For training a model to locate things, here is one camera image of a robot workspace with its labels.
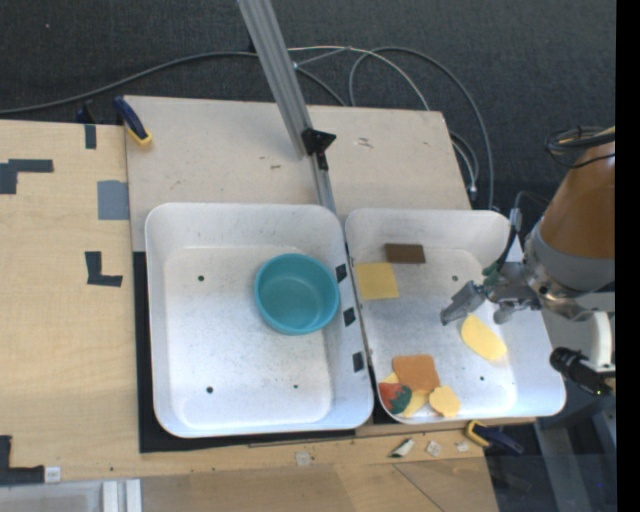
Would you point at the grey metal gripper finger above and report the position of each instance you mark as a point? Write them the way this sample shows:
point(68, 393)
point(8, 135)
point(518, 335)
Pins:
point(506, 311)
point(462, 302)

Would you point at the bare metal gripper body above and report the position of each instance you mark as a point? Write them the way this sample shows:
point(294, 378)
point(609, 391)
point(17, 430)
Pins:
point(515, 287)

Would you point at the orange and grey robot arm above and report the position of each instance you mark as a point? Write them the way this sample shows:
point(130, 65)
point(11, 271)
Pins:
point(580, 220)

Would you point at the yellow flat half-oval slice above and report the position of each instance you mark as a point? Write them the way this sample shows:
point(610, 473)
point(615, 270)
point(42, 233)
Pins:
point(482, 340)

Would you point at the white plastic tray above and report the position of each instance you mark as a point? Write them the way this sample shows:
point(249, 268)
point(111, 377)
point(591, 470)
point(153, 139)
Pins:
point(225, 340)
point(425, 325)

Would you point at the brown flat rectangle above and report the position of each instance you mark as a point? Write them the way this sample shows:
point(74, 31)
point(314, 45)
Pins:
point(405, 253)

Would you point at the orange-brown flat bread slice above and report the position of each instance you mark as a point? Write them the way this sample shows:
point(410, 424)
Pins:
point(416, 372)

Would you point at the yellow flat square slice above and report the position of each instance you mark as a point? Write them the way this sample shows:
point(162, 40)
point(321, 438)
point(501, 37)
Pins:
point(376, 281)

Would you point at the small yellow flat lobed piece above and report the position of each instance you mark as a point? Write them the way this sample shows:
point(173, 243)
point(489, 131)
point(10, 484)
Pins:
point(445, 401)

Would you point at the red and green flat piece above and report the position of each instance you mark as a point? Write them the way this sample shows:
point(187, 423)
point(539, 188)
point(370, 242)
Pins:
point(394, 397)

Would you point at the small white square pad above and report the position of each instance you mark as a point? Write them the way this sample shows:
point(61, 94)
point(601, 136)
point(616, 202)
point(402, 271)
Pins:
point(303, 458)
point(433, 448)

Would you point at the white and green folded scrap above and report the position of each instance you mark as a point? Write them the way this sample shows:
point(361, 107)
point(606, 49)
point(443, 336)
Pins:
point(402, 448)

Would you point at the teal bowl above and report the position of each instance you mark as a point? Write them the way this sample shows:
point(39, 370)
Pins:
point(295, 295)

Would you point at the pale wood board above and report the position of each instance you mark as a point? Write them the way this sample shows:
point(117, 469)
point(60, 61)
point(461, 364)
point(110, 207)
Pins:
point(225, 155)

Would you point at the black cylinder on white bracket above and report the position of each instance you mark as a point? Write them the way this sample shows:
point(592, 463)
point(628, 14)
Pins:
point(575, 367)

